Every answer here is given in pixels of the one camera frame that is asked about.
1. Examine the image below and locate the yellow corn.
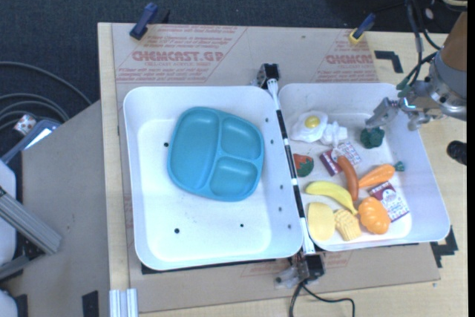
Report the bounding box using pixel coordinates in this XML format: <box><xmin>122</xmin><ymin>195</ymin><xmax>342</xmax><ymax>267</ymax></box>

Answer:
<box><xmin>333</xmin><ymin>208</ymin><xmax>362</xmax><ymax>243</ymax></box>

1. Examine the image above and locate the blue divided plate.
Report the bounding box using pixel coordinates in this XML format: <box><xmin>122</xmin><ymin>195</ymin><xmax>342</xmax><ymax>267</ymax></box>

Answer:
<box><xmin>166</xmin><ymin>106</ymin><xmax>266</xmax><ymax>203</ymax></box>

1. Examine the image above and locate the orange sausage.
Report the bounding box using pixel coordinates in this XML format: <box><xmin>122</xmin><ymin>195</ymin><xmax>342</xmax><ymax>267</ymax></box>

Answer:
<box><xmin>336</xmin><ymin>155</ymin><xmax>360</xmax><ymax>203</ymax></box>

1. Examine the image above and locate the green broccoli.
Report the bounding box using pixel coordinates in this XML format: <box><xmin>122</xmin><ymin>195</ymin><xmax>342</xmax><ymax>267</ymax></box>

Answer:
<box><xmin>359</xmin><ymin>126</ymin><xmax>386</xmax><ymax>150</ymax></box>

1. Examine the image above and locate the white packet with red print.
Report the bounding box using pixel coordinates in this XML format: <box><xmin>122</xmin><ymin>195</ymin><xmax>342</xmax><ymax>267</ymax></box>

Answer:
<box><xmin>330</xmin><ymin>140</ymin><xmax>362</xmax><ymax>166</ymax></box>

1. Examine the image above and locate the yellow oval slice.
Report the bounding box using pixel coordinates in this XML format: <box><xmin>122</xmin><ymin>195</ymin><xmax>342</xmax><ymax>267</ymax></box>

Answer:
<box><xmin>307</xmin><ymin>201</ymin><xmax>336</xmax><ymax>242</ymax></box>

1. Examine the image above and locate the white and red carton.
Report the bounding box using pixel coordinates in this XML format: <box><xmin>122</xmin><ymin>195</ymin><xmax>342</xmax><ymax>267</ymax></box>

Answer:
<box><xmin>367</xmin><ymin>182</ymin><xmax>411</xmax><ymax>223</ymax></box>

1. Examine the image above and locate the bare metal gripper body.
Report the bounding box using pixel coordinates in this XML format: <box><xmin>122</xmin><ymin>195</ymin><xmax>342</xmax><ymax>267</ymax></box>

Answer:
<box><xmin>399</xmin><ymin>79</ymin><xmax>468</xmax><ymax>122</ymax></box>

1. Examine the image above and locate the black cylinder on white bracket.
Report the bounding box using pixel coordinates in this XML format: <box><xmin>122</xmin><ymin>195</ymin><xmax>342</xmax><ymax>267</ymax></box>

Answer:
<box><xmin>446</xmin><ymin>140</ymin><xmax>468</xmax><ymax>166</ymax></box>

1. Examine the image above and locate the brown cardboard board red print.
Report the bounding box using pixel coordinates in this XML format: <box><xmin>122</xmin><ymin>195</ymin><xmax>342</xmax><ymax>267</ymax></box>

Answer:
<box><xmin>111</xmin><ymin>23</ymin><xmax>442</xmax><ymax>313</ymax></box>

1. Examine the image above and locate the white fried egg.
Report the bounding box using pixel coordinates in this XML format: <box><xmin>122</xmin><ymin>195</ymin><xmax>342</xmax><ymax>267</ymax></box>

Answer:
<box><xmin>289</xmin><ymin>110</ymin><xmax>330</xmax><ymax>143</ymax></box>

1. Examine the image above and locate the thin black and white rod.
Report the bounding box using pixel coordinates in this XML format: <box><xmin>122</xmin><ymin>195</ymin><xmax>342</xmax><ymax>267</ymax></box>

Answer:
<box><xmin>266</xmin><ymin>78</ymin><xmax>317</xmax><ymax>255</ymax></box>

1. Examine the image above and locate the orange bread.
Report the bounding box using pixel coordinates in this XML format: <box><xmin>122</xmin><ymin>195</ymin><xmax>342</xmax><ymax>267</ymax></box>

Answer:
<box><xmin>357</xmin><ymin>196</ymin><xmax>392</xmax><ymax>236</ymax></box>

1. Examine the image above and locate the yellow banana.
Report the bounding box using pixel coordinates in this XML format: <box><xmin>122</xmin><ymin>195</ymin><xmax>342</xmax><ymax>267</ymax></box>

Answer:
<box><xmin>304</xmin><ymin>180</ymin><xmax>359</xmax><ymax>217</ymax></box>

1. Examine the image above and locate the dark red carton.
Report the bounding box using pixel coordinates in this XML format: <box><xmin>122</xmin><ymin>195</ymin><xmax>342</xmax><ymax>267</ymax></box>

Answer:
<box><xmin>319</xmin><ymin>148</ymin><xmax>344</xmax><ymax>177</ymax></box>

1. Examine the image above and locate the red strawberry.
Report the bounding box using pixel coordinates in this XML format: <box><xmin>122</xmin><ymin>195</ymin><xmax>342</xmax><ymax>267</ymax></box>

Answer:
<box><xmin>292</xmin><ymin>153</ymin><xmax>315</xmax><ymax>178</ymax></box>

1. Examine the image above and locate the orange carrot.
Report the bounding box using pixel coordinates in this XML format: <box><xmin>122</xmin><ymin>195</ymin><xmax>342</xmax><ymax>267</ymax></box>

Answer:
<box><xmin>357</xmin><ymin>160</ymin><xmax>406</xmax><ymax>191</ymax></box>

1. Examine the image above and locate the white plastic tray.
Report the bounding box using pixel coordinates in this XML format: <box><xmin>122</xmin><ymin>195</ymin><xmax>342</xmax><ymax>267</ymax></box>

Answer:
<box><xmin>278</xmin><ymin>82</ymin><xmax>451</xmax><ymax>253</ymax></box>
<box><xmin>122</xmin><ymin>85</ymin><xmax>306</xmax><ymax>272</ymax></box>

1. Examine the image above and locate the small white bottle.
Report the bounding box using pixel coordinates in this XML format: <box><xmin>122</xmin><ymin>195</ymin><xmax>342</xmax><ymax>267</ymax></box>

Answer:
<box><xmin>319</xmin><ymin>121</ymin><xmax>349</xmax><ymax>146</ymax></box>

